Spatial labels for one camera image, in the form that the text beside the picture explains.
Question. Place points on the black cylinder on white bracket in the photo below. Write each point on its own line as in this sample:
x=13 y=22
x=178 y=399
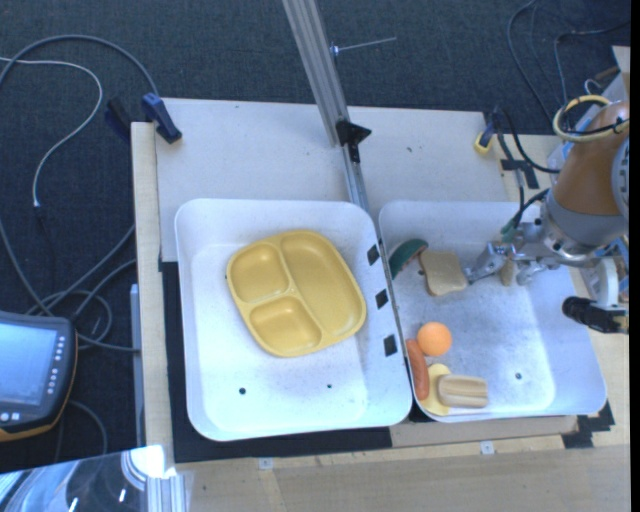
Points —
x=590 y=312

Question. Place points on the tan bread bun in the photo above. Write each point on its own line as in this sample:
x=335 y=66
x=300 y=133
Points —
x=462 y=391

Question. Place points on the orange ball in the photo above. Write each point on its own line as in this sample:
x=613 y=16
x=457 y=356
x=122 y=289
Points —
x=434 y=339

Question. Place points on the tan biscuit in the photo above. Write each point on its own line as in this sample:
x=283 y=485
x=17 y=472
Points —
x=507 y=274

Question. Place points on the yellow divided plate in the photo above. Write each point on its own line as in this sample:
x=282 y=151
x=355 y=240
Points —
x=305 y=280

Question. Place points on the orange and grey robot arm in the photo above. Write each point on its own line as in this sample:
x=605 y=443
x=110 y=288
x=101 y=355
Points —
x=585 y=180

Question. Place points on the white plastic tray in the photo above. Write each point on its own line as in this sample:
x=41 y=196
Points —
x=500 y=330
x=280 y=400

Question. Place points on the green and tan round toy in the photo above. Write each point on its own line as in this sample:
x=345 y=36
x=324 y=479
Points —
x=402 y=252

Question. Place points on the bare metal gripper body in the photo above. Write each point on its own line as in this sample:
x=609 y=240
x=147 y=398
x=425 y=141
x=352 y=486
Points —
x=560 y=256

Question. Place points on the yellow flat toy slice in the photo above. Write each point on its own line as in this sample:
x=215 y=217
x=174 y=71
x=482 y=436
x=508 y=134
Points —
x=434 y=402

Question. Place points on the orange sausage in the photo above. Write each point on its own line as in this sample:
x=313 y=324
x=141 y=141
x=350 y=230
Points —
x=419 y=370

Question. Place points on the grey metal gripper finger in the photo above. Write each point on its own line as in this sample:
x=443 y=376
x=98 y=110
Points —
x=530 y=271
x=487 y=262

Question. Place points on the tan toast slice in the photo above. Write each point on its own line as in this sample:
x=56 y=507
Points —
x=442 y=274

